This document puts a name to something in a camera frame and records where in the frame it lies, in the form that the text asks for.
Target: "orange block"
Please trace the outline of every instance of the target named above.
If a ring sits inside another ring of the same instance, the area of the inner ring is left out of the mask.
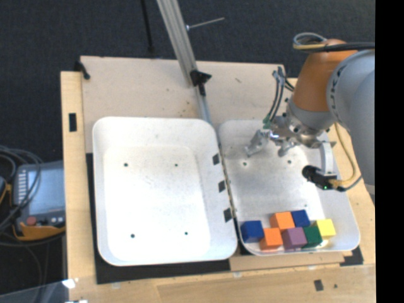
[[[280,232],[295,227],[295,222],[290,211],[274,213],[270,217],[270,224],[272,228],[279,228]]]
[[[259,242],[262,251],[278,249],[283,245],[279,228],[264,228],[264,237]]]

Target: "block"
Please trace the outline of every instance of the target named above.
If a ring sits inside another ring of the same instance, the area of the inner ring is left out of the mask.
[[[291,211],[295,227],[308,227],[310,226],[309,216],[305,210]]]
[[[274,213],[270,217],[270,224],[272,228],[279,228],[280,232],[295,227],[295,223],[290,211]]]
[[[313,223],[313,226],[318,227],[321,234],[321,238],[323,238],[323,240],[328,240],[336,235],[332,219],[316,220]]]
[[[306,235],[302,227],[289,228],[282,232],[285,250],[301,249],[307,244]]]
[[[263,225],[260,220],[245,221],[240,229],[242,240],[246,244],[259,242],[264,237]]]
[[[303,231],[307,240],[307,244],[302,247],[303,249],[316,247],[323,242],[323,238],[317,226],[303,227]]]
[[[262,251],[278,249],[283,245],[279,228],[264,228],[264,237],[259,242]]]

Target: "red button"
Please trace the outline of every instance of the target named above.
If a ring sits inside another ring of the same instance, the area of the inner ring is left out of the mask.
[[[34,226],[37,224],[37,218],[35,217],[28,217],[27,218],[27,225]]]

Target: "black floor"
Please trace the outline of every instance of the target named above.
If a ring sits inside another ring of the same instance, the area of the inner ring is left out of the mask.
[[[81,55],[173,59],[156,0],[0,0],[0,145],[62,159],[59,73]],[[292,48],[300,32],[347,42],[375,41],[376,0],[179,0],[197,60],[268,62],[296,77],[306,58]],[[62,245],[0,246],[0,294],[64,278]]]

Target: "blue block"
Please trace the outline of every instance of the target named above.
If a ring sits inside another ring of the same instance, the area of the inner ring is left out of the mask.
[[[245,243],[259,242],[264,237],[260,220],[246,221],[241,225],[241,236]]]
[[[305,210],[291,211],[291,214],[296,227],[310,226],[310,220]]]

